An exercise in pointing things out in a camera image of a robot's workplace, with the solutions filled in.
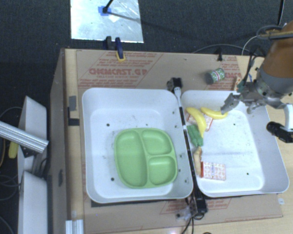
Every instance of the black floor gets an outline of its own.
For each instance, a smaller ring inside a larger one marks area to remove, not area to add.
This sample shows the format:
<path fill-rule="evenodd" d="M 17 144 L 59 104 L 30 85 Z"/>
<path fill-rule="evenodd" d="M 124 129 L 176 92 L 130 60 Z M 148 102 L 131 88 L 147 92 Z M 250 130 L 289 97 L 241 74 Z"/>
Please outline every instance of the black floor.
<path fill-rule="evenodd" d="M 242 46 L 258 28 L 276 24 L 280 0 L 139 0 L 143 44 L 125 50 L 193 52 L 227 43 Z M 282 24 L 293 20 L 293 0 L 285 0 Z M 268 49 L 269 43 L 254 40 Z M 22 106 L 24 97 L 48 108 L 49 92 L 61 47 L 102 48 L 97 41 L 70 38 L 70 0 L 0 0 L 0 114 Z M 204 53 L 213 53 L 210 48 Z M 225 54 L 241 50 L 223 47 Z M 19 111 L 3 118 L 17 125 Z M 6 159 L 2 174 L 15 175 L 14 160 Z M 18 197 L 0 202 L 0 215 L 17 230 Z M 0 234 L 9 233 L 0 221 Z"/>

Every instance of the blue tape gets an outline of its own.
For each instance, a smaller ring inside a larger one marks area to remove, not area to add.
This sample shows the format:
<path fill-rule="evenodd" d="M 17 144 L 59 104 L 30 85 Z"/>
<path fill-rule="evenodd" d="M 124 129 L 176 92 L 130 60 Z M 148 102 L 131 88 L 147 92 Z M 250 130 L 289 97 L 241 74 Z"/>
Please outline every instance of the blue tape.
<path fill-rule="evenodd" d="M 104 7 L 105 7 L 105 6 L 99 6 L 99 7 L 98 7 L 98 11 L 99 11 L 99 13 L 100 13 L 101 16 L 106 17 L 106 16 L 108 16 L 109 13 L 112 13 L 112 10 L 111 10 L 111 8 L 109 7 L 109 8 L 107 9 L 107 13 L 103 13 L 103 8 L 104 8 Z"/>

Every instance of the green vegetable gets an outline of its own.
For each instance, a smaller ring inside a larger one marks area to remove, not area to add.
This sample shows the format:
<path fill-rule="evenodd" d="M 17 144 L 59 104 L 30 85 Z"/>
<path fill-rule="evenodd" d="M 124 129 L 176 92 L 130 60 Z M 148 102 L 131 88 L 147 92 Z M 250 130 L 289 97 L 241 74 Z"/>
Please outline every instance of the green vegetable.
<path fill-rule="evenodd" d="M 196 147 L 203 146 L 203 138 L 200 131 L 196 125 L 187 126 L 188 134 L 193 145 Z"/>

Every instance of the robotic arm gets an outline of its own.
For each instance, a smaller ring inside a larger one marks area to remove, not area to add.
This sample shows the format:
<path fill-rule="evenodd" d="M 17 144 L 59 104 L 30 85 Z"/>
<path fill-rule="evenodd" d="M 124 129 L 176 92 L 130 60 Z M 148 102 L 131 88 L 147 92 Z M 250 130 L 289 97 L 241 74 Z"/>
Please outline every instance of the robotic arm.
<path fill-rule="evenodd" d="M 241 101 L 251 114 L 257 107 L 270 105 L 275 109 L 283 109 L 286 115 L 285 125 L 269 122 L 267 130 L 286 143 L 293 142 L 293 104 L 283 103 L 281 99 L 293 92 L 293 21 L 280 31 L 266 34 L 257 32 L 260 39 L 273 39 L 267 56 L 257 70 L 256 79 L 246 82 L 243 79 L 238 85 L 238 93 L 231 93 L 225 100 L 221 112 L 235 108 Z"/>

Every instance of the white plastic tub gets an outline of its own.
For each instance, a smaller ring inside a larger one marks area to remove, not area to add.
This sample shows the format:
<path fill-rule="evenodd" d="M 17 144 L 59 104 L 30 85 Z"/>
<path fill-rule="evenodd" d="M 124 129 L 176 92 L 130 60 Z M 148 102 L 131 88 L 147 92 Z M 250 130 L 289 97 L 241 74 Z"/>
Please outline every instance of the white plastic tub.
<path fill-rule="evenodd" d="M 187 197 L 193 189 L 179 106 L 166 90 L 91 88 L 82 98 L 86 188 L 99 203 Z M 119 179 L 114 139 L 130 128 L 158 128 L 171 138 L 177 158 L 176 179 L 165 186 L 133 189 Z"/>
<path fill-rule="evenodd" d="M 231 92 L 186 91 L 183 108 L 220 110 Z M 210 197 L 282 193 L 289 178 L 276 139 L 267 130 L 270 121 L 265 107 L 251 115 L 243 103 L 227 118 L 214 120 L 204 133 L 202 161 L 225 164 L 226 180 L 197 177 L 200 190 Z"/>

